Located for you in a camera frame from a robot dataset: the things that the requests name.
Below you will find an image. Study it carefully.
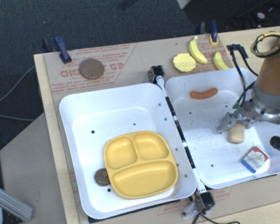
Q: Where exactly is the yellow round biscuit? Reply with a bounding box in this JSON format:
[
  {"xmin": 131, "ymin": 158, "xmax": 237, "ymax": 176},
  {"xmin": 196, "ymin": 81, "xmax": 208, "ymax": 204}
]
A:
[{"xmin": 171, "ymin": 51, "xmax": 198, "ymax": 74}]

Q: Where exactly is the long yellow banana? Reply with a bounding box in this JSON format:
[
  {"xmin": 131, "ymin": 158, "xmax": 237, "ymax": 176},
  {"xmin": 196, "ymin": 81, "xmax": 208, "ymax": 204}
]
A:
[{"xmin": 186, "ymin": 34, "xmax": 209, "ymax": 67}]

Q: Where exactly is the thin black and white rod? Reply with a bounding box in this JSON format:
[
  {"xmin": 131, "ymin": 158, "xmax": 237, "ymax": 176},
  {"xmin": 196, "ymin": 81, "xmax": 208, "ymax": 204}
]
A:
[{"xmin": 156, "ymin": 71, "xmax": 208, "ymax": 197}]

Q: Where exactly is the large brown round biscuit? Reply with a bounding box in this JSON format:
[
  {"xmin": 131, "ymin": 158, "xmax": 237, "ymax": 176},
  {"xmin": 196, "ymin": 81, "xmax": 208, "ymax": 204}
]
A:
[{"xmin": 77, "ymin": 56, "xmax": 106, "ymax": 82}]

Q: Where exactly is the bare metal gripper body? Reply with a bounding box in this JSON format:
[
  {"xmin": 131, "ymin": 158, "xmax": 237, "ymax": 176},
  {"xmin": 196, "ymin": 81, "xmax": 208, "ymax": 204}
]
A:
[{"xmin": 232, "ymin": 95, "xmax": 280, "ymax": 132}]

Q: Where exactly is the black block with thin wires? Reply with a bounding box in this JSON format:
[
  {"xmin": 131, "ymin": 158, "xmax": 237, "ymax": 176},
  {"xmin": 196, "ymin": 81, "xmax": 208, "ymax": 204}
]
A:
[
  {"xmin": 146, "ymin": 63, "xmax": 167, "ymax": 85},
  {"xmin": 190, "ymin": 190, "xmax": 218, "ymax": 216}
]

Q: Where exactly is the white plastic tray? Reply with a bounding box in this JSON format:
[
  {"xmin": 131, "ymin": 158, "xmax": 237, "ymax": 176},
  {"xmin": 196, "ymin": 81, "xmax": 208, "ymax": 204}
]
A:
[
  {"xmin": 57, "ymin": 76, "xmax": 201, "ymax": 224},
  {"xmin": 162, "ymin": 60, "xmax": 280, "ymax": 195}
]

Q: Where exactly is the small brown round biscuit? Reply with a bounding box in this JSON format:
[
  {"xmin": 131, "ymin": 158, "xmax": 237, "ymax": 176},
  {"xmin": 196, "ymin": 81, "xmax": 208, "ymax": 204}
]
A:
[{"xmin": 93, "ymin": 167, "xmax": 112, "ymax": 188}]

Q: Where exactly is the short yellow banana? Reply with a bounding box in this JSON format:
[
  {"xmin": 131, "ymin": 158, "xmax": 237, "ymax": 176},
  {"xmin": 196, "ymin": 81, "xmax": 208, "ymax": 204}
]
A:
[{"xmin": 211, "ymin": 50, "xmax": 231, "ymax": 72}]

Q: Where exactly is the beige bread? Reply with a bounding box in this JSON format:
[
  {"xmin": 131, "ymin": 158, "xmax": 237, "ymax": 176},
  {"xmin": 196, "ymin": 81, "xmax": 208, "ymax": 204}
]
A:
[{"xmin": 225, "ymin": 121, "xmax": 247, "ymax": 146}]

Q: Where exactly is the white blue red carton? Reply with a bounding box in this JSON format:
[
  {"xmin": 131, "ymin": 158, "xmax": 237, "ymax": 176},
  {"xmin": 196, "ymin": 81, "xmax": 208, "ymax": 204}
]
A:
[{"xmin": 239, "ymin": 143, "xmax": 272, "ymax": 175}]

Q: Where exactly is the orange sausage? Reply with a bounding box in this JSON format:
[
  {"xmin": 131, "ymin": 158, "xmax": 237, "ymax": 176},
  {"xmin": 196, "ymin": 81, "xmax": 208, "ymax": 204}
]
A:
[{"xmin": 189, "ymin": 86, "xmax": 220, "ymax": 101}]

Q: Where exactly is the small yellow block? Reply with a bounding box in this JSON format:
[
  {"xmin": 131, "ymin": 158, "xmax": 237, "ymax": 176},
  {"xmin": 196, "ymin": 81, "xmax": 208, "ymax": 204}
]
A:
[{"xmin": 208, "ymin": 33, "xmax": 221, "ymax": 48}]

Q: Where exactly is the yellow divided plate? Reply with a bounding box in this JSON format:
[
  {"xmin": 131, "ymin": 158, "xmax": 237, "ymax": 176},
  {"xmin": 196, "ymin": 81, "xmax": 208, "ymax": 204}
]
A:
[{"xmin": 100, "ymin": 125, "xmax": 182, "ymax": 203}]

